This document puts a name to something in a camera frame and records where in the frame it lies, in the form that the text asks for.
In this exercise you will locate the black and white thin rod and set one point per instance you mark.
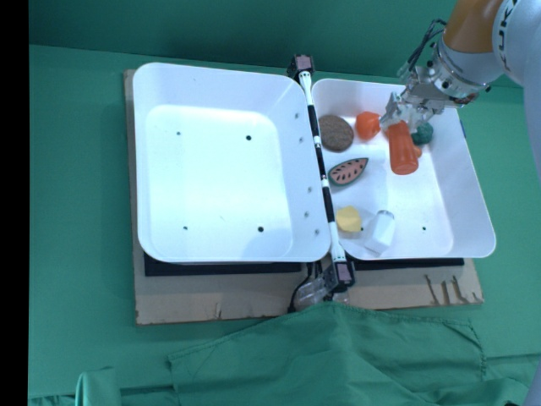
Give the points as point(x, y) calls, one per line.
point(322, 167)

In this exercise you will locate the orange plastic bottle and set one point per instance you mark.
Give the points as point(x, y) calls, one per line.
point(401, 150)

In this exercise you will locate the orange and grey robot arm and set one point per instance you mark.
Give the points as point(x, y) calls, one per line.
point(473, 15)

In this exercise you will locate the brown cardboard board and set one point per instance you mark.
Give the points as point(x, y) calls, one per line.
point(253, 294)

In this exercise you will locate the white plastic bottle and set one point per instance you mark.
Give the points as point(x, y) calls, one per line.
point(380, 231)

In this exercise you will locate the green cloth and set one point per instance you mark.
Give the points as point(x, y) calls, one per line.
point(338, 358)

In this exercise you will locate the white plastic tray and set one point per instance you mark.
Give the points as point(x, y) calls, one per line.
point(414, 210)
point(220, 163)

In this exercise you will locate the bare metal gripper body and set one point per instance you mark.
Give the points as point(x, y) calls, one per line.
point(427, 91)

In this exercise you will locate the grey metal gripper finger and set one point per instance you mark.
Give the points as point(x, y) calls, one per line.
point(391, 110)
point(414, 121)

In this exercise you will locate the yellow toy lump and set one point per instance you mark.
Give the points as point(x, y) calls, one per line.
point(348, 219)

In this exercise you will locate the red and green watermelon slice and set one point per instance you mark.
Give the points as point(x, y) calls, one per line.
point(347, 171)

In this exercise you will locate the green toy broccoli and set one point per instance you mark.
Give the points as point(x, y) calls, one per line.
point(423, 134)

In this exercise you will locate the brown round biscuit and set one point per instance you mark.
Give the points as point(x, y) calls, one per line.
point(335, 133)

